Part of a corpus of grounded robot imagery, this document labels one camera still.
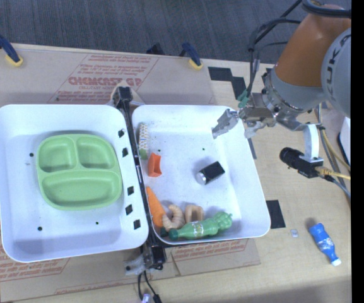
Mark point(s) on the orange cup-shaped block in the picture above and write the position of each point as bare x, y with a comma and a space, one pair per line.
154, 166

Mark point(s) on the black cylinder on white bracket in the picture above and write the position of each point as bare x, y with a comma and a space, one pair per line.
301, 163

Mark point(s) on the black can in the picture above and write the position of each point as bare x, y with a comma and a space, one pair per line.
211, 172

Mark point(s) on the brown cardboard board red print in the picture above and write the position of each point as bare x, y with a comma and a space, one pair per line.
58, 74

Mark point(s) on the thin black and white rod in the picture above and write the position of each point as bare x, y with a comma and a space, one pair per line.
135, 156

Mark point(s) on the blue bottle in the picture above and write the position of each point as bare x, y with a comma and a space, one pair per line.
323, 241

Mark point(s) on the beige pretzel bread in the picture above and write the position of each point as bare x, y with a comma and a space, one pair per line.
190, 215

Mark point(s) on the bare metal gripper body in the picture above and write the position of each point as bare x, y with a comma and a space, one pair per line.
259, 109

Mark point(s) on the beige croissant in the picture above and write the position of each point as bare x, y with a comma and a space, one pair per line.
177, 218

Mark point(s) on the green divided plate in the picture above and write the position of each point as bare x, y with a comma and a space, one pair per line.
77, 172

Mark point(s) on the green bottle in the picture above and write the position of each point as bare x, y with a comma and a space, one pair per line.
197, 229

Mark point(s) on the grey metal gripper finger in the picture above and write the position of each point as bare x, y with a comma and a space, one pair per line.
253, 129
226, 122

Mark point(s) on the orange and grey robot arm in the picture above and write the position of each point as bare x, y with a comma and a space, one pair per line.
308, 49

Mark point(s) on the white plastic tray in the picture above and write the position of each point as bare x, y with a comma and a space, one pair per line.
74, 232
181, 137

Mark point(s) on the orange carrot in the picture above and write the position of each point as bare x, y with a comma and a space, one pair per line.
154, 205

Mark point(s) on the white patterned carton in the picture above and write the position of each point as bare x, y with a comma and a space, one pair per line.
143, 140

